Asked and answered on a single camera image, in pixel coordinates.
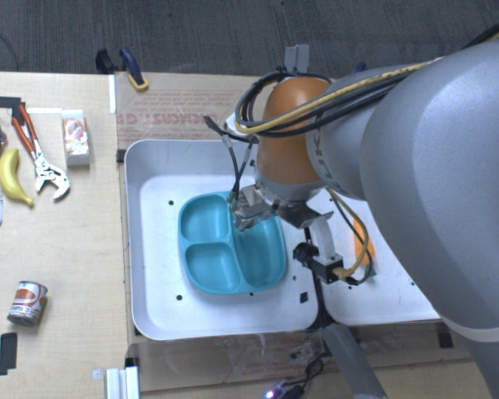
white tray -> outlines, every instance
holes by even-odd
[[[245,144],[236,142],[239,161]],[[141,140],[126,152],[126,192],[131,261],[131,310],[137,329],[154,340],[296,331],[318,312],[312,275],[292,260],[303,231],[281,222],[289,256],[284,278],[271,289],[237,295],[208,294],[187,278],[180,260],[177,220],[181,206],[208,192],[230,190],[234,171],[219,140]],[[248,167],[241,186],[254,183]],[[376,250],[377,276],[348,288],[324,285],[326,308],[348,325],[435,319],[432,309],[378,232],[368,206],[347,200],[359,213]],[[322,192],[309,205],[333,210]],[[338,212],[329,221],[337,252],[354,260],[353,234]]]

small carton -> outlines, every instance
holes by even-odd
[[[62,120],[67,165],[89,165],[91,157],[83,110],[63,111]]]

blue plate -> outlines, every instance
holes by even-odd
[[[286,270],[283,231],[277,217],[244,232],[232,223],[227,192],[197,196],[180,210],[180,254],[190,281],[213,294],[273,287]]]

can label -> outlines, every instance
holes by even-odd
[[[32,327],[37,324],[48,289],[40,283],[21,281],[9,308],[9,319],[12,323]]]

yellow clamp pad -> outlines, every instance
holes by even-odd
[[[137,91],[144,91],[148,88],[148,81],[142,77],[142,80],[144,81],[142,84],[137,84],[136,81],[135,81],[135,78],[133,78],[133,76],[131,74],[128,74],[127,76],[129,79],[130,79],[130,83],[133,85],[133,87],[135,87],[135,90]]]

